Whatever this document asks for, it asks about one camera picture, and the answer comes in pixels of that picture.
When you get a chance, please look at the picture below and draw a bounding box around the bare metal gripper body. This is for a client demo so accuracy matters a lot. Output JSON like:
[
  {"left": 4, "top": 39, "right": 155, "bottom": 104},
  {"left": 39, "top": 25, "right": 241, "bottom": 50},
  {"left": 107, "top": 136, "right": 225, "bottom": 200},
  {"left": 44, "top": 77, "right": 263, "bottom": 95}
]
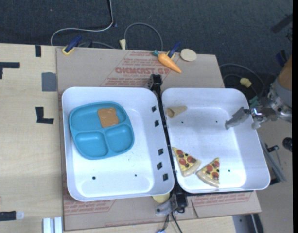
[{"left": 249, "top": 90, "right": 293, "bottom": 124}]

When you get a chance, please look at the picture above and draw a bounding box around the white plastic tray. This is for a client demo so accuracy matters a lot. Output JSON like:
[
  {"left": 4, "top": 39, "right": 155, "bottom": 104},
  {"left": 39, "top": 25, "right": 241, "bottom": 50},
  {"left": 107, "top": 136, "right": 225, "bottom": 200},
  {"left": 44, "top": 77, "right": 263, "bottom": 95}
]
[
  {"left": 61, "top": 86, "right": 175, "bottom": 202},
  {"left": 161, "top": 87, "right": 271, "bottom": 194}
]

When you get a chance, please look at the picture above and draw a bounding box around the toy pizza slice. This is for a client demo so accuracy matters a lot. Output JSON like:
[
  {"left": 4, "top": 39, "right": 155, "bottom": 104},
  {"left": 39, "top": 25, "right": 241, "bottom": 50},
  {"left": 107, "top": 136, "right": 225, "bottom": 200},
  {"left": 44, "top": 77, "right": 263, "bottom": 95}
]
[
  {"left": 195, "top": 157, "right": 221, "bottom": 188},
  {"left": 172, "top": 146, "right": 202, "bottom": 178}
]

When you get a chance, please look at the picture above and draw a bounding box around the beige ice cream cone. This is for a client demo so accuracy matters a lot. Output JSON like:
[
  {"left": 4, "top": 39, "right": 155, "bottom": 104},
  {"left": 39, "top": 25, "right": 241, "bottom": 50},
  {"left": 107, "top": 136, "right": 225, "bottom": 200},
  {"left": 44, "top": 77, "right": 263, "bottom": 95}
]
[{"left": 166, "top": 105, "right": 188, "bottom": 119}]

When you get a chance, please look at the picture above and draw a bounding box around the thin black rod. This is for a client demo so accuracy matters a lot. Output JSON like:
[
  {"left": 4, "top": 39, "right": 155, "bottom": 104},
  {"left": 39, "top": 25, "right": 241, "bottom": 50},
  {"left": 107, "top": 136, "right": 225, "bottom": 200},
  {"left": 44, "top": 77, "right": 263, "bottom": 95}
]
[{"left": 153, "top": 81, "right": 184, "bottom": 199}]

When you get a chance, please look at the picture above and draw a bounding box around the beige round biscuit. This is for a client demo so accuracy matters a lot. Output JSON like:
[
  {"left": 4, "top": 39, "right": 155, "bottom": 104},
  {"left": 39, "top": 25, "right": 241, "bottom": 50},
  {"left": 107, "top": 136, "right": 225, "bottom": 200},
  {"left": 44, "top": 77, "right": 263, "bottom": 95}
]
[{"left": 179, "top": 48, "right": 197, "bottom": 62}]

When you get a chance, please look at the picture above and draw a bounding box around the orange carrot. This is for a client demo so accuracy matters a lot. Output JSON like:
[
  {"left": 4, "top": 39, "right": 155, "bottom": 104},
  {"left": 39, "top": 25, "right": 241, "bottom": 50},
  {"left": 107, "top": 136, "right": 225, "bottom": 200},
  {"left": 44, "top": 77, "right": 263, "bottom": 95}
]
[{"left": 152, "top": 50, "right": 182, "bottom": 74}]

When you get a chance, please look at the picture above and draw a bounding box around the yellow round toy food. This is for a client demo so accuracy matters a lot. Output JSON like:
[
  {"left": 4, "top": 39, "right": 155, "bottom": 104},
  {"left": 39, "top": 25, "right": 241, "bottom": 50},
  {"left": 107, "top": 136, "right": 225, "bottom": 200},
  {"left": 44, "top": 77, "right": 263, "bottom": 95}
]
[{"left": 151, "top": 192, "right": 171, "bottom": 203}]

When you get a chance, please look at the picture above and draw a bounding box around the orange toast slice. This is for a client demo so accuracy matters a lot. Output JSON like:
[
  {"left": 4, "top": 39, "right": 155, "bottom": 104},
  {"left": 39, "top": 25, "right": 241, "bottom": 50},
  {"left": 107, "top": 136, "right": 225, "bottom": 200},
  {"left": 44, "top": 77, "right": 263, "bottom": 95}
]
[{"left": 97, "top": 107, "right": 120, "bottom": 128}]

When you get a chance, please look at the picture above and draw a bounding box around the blue divided plate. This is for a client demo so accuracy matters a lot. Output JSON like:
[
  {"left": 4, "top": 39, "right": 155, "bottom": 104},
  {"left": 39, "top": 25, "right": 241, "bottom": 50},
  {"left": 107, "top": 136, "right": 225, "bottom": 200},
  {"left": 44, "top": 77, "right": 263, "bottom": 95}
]
[{"left": 69, "top": 101, "right": 135, "bottom": 161}]

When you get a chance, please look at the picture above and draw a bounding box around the brown cardboard board red print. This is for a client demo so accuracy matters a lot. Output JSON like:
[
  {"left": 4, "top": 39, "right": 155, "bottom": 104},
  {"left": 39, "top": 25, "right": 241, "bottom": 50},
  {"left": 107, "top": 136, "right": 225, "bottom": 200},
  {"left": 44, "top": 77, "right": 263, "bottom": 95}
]
[{"left": 55, "top": 47, "right": 263, "bottom": 232}]

